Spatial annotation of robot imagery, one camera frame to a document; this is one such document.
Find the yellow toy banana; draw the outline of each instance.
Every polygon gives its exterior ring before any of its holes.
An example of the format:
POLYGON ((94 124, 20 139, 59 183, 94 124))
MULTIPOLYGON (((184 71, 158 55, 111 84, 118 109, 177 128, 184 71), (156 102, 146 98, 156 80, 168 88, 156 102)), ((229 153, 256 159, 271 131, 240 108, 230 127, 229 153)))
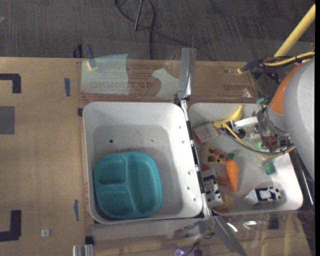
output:
POLYGON ((216 127, 217 129, 221 128, 221 125, 224 123, 227 123, 229 121, 239 121, 242 117, 242 108, 244 106, 243 105, 239 105, 239 108, 232 114, 230 115, 228 118, 221 120, 221 121, 216 121, 213 123, 214 127, 216 127))

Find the yellow tube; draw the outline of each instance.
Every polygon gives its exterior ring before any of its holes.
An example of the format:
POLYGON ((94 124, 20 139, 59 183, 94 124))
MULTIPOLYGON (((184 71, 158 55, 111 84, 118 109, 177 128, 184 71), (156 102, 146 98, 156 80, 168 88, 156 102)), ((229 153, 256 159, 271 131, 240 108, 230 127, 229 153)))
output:
POLYGON ((306 32, 312 22, 316 19, 316 4, 310 8, 300 23, 291 32, 289 37, 284 41, 279 50, 274 54, 274 57, 285 56, 300 37, 306 32))

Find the orange carrot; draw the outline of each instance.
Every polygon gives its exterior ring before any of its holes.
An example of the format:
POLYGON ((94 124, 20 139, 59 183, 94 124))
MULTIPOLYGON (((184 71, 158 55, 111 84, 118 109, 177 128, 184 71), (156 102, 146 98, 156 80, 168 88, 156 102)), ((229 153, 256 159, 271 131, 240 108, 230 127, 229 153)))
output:
POLYGON ((231 190, 235 194, 237 192, 238 184, 238 164, 235 160, 229 159, 226 162, 226 174, 229 179, 231 190))

